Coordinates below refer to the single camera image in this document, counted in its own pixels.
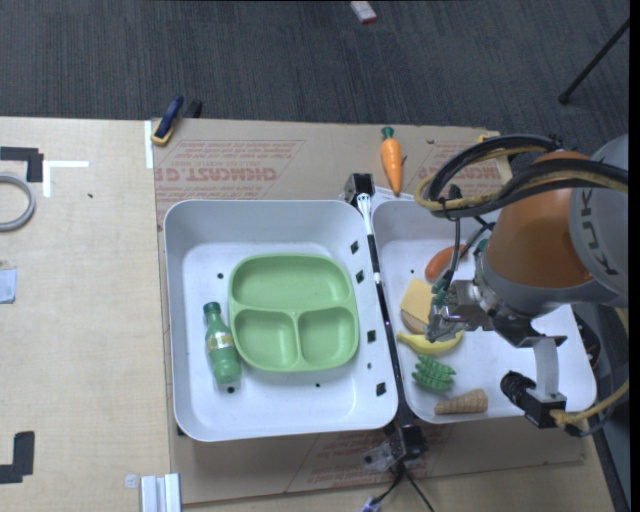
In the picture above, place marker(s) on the beige ice cream cone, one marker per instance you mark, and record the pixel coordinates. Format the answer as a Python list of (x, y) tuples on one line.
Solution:
[(465, 403)]

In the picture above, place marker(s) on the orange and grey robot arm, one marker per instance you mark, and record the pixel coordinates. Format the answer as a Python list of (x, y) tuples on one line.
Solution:
[(535, 245)]

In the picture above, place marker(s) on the yellow cheese slice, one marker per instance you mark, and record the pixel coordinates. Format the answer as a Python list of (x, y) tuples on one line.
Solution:
[(417, 300)]

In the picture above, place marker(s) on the black cylinder on white bracket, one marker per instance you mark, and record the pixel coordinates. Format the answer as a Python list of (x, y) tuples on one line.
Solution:
[(546, 365)]

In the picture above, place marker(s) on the brown cardboard board red print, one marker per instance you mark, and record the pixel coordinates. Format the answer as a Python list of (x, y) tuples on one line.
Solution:
[(280, 160)]

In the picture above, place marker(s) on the brown bread slice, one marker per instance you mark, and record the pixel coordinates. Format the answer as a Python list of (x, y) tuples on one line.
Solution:
[(412, 324)]

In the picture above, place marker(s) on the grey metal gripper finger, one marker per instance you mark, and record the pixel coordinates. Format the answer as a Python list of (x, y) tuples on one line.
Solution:
[(433, 330), (451, 331)]

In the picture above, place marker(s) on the white and red packet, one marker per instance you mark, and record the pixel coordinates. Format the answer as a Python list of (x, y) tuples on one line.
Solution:
[(364, 12)]

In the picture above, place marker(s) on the yellow banana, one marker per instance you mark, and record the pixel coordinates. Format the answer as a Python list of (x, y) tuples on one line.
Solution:
[(425, 345)]

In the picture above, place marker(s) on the white plastic tray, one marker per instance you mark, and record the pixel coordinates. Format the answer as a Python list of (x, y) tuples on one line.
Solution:
[(490, 365), (210, 410)]

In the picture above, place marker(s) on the green pea pods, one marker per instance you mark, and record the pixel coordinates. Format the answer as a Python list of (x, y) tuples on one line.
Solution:
[(432, 375)]

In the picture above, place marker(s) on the green divided plate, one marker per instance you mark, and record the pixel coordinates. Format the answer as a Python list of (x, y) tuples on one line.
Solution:
[(292, 310)]

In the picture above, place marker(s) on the thin black and white rod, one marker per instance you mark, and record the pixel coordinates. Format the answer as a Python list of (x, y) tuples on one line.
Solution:
[(384, 300)]

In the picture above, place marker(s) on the green bottle yellow label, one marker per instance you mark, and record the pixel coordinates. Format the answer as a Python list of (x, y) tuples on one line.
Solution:
[(221, 350)]

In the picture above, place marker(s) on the orange sausage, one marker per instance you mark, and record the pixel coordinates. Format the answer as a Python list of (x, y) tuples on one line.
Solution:
[(437, 264)]

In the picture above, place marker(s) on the orange carrot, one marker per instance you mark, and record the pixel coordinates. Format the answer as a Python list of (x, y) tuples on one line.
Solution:
[(392, 160)]

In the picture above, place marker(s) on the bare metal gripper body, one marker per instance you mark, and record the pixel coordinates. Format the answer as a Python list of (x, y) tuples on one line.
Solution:
[(467, 305)]

